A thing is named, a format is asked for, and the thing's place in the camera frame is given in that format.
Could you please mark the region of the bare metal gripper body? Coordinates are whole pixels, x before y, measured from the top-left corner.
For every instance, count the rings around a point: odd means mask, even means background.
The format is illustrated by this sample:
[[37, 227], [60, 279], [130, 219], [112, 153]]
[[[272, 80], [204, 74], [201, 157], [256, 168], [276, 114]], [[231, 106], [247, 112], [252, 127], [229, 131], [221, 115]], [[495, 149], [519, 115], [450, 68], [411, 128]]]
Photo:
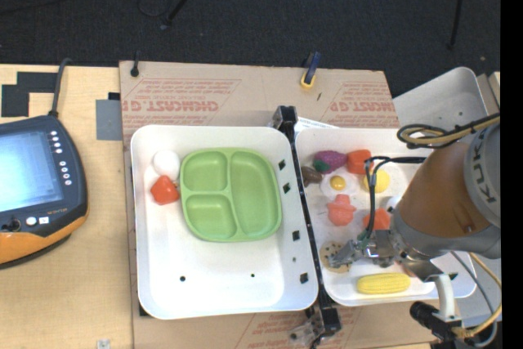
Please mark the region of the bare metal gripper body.
[[363, 239], [363, 256], [374, 265], [386, 268], [402, 263], [406, 253], [399, 247], [397, 237], [391, 230], [375, 230]]

